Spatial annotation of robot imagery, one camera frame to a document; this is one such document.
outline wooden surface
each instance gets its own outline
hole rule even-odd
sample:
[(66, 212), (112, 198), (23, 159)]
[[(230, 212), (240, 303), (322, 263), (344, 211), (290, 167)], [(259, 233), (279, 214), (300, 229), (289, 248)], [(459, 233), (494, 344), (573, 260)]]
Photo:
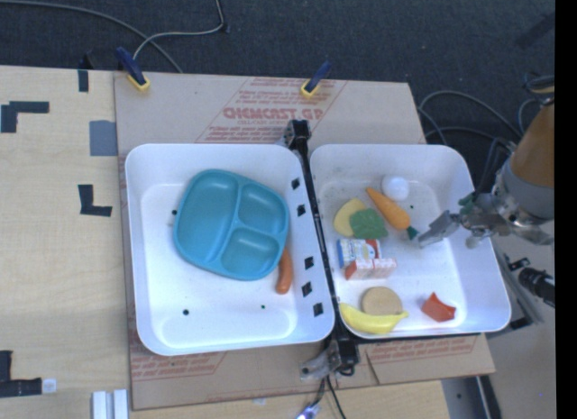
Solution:
[[(47, 101), (0, 133), (0, 350), (12, 378), (55, 378), (55, 394), (0, 398), (0, 418), (88, 418), (91, 393), (130, 389), (116, 157), (92, 157), (89, 123), (114, 121), (113, 74), (0, 67), (0, 105)], [(81, 215), (79, 184), (110, 217)], [(440, 381), (337, 392), (355, 417), (448, 418)], [(295, 417), (311, 395), (131, 412), (132, 418)], [(329, 394), (319, 418), (338, 417)]]

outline toy banana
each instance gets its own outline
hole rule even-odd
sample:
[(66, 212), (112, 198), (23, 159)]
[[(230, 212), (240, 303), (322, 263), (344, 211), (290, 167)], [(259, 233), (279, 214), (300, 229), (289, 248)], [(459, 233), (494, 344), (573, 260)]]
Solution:
[(403, 318), (408, 317), (405, 310), (400, 314), (366, 314), (361, 310), (345, 303), (339, 304), (339, 310), (344, 321), (353, 329), (371, 334), (386, 334)]

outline black fabric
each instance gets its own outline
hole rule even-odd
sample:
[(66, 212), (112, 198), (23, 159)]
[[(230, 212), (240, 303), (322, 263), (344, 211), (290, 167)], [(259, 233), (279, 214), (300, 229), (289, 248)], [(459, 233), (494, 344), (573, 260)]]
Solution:
[[(34, 0), (108, 14), (145, 34), (217, 26), (214, 0)], [(554, 74), (555, 0), (222, 0), (229, 32), (159, 40), (185, 72), (310, 77), (325, 60), (330, 77), (401, 81), (415, 102), (438, 90), (474, 96), (512, 123), (529, 98), (526, 74)], [(0, 4), (0, 64), (116, 69), (114, 50), (141, 39), (90, 14)], [(174, 71), (153, 47), (138, 58), (149, 71)], [(467, 126), (508, 140), (498, 119), (456, 96), (426, 110), (441, 126)], [(527, 108), (526, 124), (537, 111)], [(433, 128), (423, 120), (426, 131)], [(450, 132), (448, 142), (481, 176), (490, 141)]]

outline white ball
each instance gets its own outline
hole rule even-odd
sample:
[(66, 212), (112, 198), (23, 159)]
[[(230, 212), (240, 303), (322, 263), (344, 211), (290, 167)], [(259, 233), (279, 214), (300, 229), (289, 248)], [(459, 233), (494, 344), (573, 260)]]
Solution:
[(395, 201), (408, 197), (408, 182), (400, 176), (385, 176), (381, 183), (382, 193)]

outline cardboard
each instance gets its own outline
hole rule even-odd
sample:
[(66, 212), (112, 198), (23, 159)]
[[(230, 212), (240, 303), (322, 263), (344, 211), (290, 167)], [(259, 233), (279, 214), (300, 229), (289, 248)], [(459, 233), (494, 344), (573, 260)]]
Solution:
[[(129, 315), (133, 409), (315, 392), (300, 363), (322, 343), (161, 357), (147, 351), (134, 323), (124, 160), (144, 143), (274, 143), (289, 120), (309, 121), (309, 149), (327, 143), (425, 143), (406, 84), (324, 80), (310, 99), (304, 79), (148, 73), (145, 92), (114, 75), (124, 267)], [(487, 374), (494, 366), (484, 335), (364, 343), (361, 362), (338, 388)]]

